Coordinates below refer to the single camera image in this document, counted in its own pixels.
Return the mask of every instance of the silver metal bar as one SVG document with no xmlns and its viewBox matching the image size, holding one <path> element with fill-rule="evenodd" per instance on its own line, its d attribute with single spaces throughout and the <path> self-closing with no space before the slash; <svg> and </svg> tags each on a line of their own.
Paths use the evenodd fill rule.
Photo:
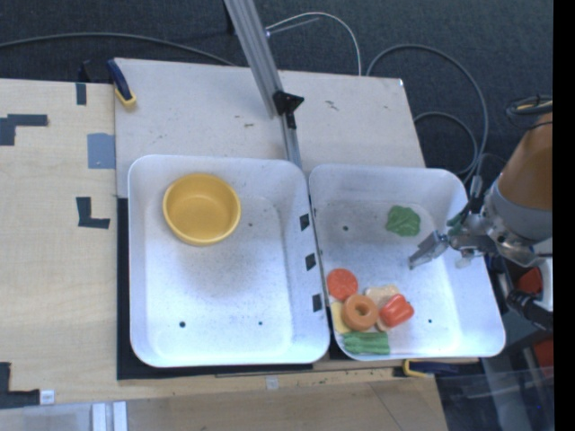
<svg viewBox="0 0 575 431">
<path fill-rule="evenodd" d="M 253 0 L 224 0 L 224 3 L 242 44 L 243 53 L 252 69 L 265 107 L 271 118 L 276 117 L 278 110 L 273 95 L 278 91 L 283 91 L 283 86 L 255 4 Z M 290 162 L 301 167 L 296 130 L 288 126 L 284 115 L 282 115 L 281 122 L 286 157 Z"/>
</svg>

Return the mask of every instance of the tray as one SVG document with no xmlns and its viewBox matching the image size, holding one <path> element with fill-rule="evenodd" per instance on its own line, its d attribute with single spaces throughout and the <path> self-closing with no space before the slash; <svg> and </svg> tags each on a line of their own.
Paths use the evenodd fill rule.
<svg viewBox="0 0 575 431">
<path fill-rule="evenodd" d="M 208 172 L 242 202 L 235 232 L 179 241 L 173 180 Z M 148 155 L 128 172 L 130 341 L 154 367 L 307 364 L 330 342 L 304 174 L 283 160 Z"/>
<path fill-rule="evenodd" d="M 487 357 L 505 344 L 505 330 L 482 259 L 457 268 L 453 250 L 409 270 L 408 257 L 436 228 L 465 205 L 461 181 L 439 169 L 323 164 L 310 174 L 309 189 L 323 273 L 348 268 L 359 292 L 395 284 L 415 315 L 388 331 L 389 355 L 353 355 L 357 360 L 421 357 Z M 387 232 L 392 206 L 411 207 L 421 219 L 417 236 Z"/>
</svg>

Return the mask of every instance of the brown donut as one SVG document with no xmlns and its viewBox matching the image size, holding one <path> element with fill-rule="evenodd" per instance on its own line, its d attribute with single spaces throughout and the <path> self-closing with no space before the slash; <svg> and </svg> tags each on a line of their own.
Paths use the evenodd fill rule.
<svg viewBox="0 0 575 431">
<path fill-rule="evenodd" d="M 350 295 L 341 307 L 341 318 L 352 330 L 367 330 L 377 322 L 377 305 L 365 295 Z"/>
</svg>

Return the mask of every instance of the dark background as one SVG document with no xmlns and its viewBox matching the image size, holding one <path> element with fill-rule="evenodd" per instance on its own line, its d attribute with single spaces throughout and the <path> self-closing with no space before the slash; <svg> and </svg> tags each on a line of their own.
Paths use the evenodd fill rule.
<svg viewBox="0 0 575 431">
<path fill-rule="evenodd" d="M 506 118 L 509 102 L 553 94 L 553 0 L 254 1 L 264 26 L 305 12 L 342 19 L 357 37 L 363 74 L 380 52 L 402 44 L 424 45 L 452 58 L 484 96 L 489 120 L 485 152 L 503 159 L 510 157 L 524 133 Z M 87 63 L 92 80 L 105 81 L 104 63 L 112 57 L 217 63 L 177 48 L 119 38 L 5 45 L 85 31 L 169 40 L 247 65 L 238 39 L 226 32 L 222 0 L 0 0 L 0 77 L 76 81 L 78 67 Z M 273 34 L 270 45 L 279 69 L 358 72 L 351 37 L 329 18 Z M 454 62 L 430 51 L 404 48 L 381 58 L 371 74 L 402 78 L 414 117 L 430 111 L 449 113 L 481 144 L 481 102 Z M 473 158 L 468 134 L 453 120 L 423 119 L 417 130 L 428 166 L 457 172 Z M 484 177 L 493 177 L 500 167 L 499 160 L 486 159 Z"/>
</svg>

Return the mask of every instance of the yellow bowl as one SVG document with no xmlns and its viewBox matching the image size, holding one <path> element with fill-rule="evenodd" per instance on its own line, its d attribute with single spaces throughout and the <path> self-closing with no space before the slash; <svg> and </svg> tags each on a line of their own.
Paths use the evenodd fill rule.
<svg viewBox="0 0 575 431">
<path fill-rule="evenodd" d="M 235 190 L 201 172 L 176 180 L 164 193 L 164 218 L 173 233 L 194 246 L 227 238 L 240 222 L 242 206 Z"/>
</svg>

